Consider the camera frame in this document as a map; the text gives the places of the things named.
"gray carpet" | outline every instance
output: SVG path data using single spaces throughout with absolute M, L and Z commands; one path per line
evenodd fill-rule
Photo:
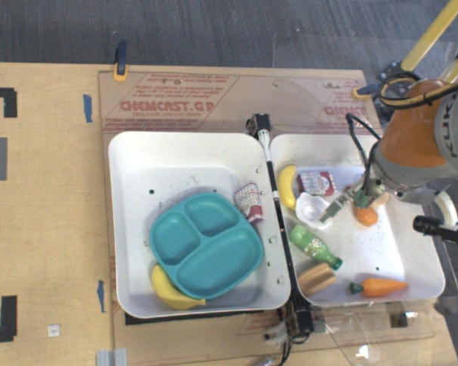
M 373 83 L 448 1 L 0 0 L 0 61 L 113 63 L 127 40 L 130 64 L 360 69 Z M 415 72 L 436 78 L 457 52 L 458 17 Z M 438 249 L 451 270 L 437 308 L 458 352 L 458 246 Z

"yellow banana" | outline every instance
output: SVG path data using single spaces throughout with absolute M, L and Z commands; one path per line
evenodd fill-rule
M 293 210 L 295 210 L 296 199 L 292 191 L 292 182 L 296 169 L 297 167 L 295 165 L 287 165 L 280 172 L 280 175 L 278 175 L 278 179 L 276 180 L 276 187 L 278 188 L 280 202 L 282 202 L 284 206 Z
M 157 296 L 166 304 L 177 310 L 187 310 L 196 305 L 205 305 L 205 299 L 196 300 L 191 298 L 176 287 L 169 280 L 168 275 L 160 265 L 155 265 L 151 273 L 154 291 Z

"teal divided plate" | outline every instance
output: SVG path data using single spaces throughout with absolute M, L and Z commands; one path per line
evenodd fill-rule
M 181 292 L 210 300 L 247 278 L 263 258 L 260 236 L 226 198 L 193 195 L 154 222 L 150 244 Z

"wooden table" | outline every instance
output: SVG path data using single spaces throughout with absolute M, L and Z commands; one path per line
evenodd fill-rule
M 153 67 L 130 69 L 149 72 Z M 0 88 L 14 88 L 18 93 L 16 118 L 4 117 L 0 99 L 0 137 L 6 137 L 8 145 L 7 177 L 0 181 L 0 307 L 2 297 L 17 296 L 17 335 L 11 342 L 0 342 L 2 365 L 91 365 L 98 350 L 115 348 L 108 296 L 108 221 L 98 86 L 98 73 L 105 70 L 112 70 L 112 66 L 0 63 Z M 156 67 L 158 72 L 180 70 L 260 72 Z M 85 122 L 85 94 L 92 98 L 91 123 Z M 106 295 L 104 313 L 97 291 L 100 281 Z M 443 317 L 432 307 L 428 313 L 434 333 L 431 337 L 370 344 L 368 360 L 361 345 L 349 345 L 296 349 L 286 364 L 458 364 Z M 60 335 L 55 335 L 56 324 Z M 219 345 L 231 346 L 226 342 Z M 356 356 L 360 348 L 361 355 Z M 253 364 L 261 358 L 251 356 L 245 348 L 241 350 L 244 358 L 210 361 L 218 358 L 218 349 L 209 350 L 214 354 L 207 361 L 187 358 L 180 362 L 230 366 Z M 276 354 L 276 358 L 279 351 L 268 347 L 268 354 Z M 162 364 L 148 358 L 133 364 Z

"green soda bottle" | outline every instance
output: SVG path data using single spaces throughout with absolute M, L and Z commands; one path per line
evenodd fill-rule
M 325 242 L 306 230 L 302 225 L 295 225 L 290 232 L 289 238 L 306 255 L 328 263 L 333 270 L 337 270 L 343 264 L 341 259 L 329 251 Z

